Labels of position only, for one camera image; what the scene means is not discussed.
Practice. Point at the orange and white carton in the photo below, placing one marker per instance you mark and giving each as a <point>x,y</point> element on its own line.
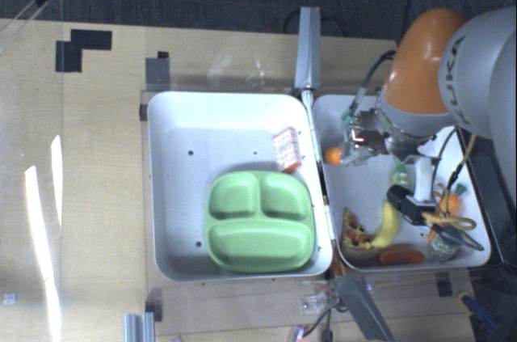
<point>287,150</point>

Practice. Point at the white plastic tray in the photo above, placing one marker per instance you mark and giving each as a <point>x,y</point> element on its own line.
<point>363,187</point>
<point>182,191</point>

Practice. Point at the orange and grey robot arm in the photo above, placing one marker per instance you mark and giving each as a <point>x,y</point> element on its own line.
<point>420,61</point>

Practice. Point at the green can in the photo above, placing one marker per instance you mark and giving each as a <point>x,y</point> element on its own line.
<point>442,250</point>

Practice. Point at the yellow banana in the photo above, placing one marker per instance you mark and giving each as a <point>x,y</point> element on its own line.
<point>388,227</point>

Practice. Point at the orange carrot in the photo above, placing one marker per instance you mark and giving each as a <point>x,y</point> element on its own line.
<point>452,203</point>

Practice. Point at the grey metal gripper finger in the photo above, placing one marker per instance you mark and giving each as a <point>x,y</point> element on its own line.
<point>348,157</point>
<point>365,157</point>

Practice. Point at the toy pizza slice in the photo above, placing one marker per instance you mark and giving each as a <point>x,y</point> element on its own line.
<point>352,235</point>

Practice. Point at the green and yellow packet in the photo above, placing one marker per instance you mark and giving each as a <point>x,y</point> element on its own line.
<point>400,175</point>

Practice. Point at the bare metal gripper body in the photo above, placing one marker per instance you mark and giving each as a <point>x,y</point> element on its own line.
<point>371,130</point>

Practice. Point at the green divided plate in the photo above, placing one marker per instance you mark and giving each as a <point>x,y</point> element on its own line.
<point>258,235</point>

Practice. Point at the orange toy fruit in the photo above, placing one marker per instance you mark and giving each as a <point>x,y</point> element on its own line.
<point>333,156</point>

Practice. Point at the red sausage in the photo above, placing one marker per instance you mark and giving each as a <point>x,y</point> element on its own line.
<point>400,257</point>

